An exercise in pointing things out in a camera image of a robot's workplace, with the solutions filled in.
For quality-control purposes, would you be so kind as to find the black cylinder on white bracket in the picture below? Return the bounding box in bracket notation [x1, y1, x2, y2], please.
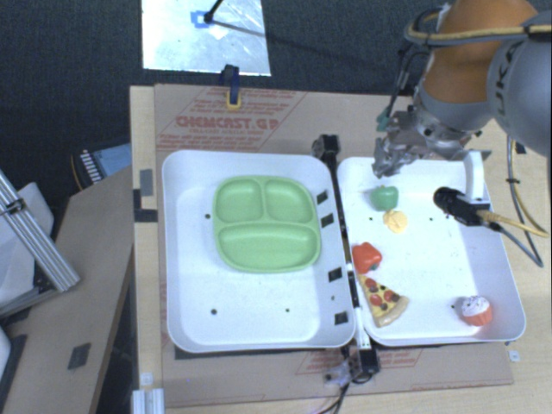
[433, 150, 492, 227]

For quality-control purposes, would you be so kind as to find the red toy bell pepper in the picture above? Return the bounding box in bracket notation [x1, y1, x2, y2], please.
[351, 241, 383, 274]

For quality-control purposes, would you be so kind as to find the brown cardboard board red print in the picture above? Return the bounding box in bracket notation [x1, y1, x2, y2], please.
[153, 83, 517, 409]

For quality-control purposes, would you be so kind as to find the black block with thin wires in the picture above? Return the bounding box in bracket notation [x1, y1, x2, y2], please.
[351, 348, 382, 383]
[311, 134, 342, 160]

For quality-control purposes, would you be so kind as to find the yellow toy pasta shell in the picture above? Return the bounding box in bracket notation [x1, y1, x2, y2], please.
[382, 209, 408, 235]

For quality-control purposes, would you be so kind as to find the toy pizza slice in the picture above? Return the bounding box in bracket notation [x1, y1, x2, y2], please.
[357, 273, 411, 329]

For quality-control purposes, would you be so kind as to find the orange toy cupcake white frosting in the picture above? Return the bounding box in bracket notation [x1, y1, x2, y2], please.
[457, 295, 493, 328]

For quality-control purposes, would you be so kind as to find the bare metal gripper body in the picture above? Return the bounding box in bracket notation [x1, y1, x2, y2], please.
[382, 109, 469, 161]

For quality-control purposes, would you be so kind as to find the thin black and white rod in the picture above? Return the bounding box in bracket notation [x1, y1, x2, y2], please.
[326, 153, 373, 353]

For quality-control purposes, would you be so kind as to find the white plastic tray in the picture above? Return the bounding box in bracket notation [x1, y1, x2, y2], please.
[336, 156, 527, 348]
[161, 149, 357, 354]

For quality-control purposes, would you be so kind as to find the green toy bell pepper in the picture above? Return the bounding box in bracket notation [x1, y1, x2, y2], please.
[369, 185, 399, 212]

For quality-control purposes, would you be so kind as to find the green divided plate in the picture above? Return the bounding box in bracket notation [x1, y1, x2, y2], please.
[212, 175, 323, 274]

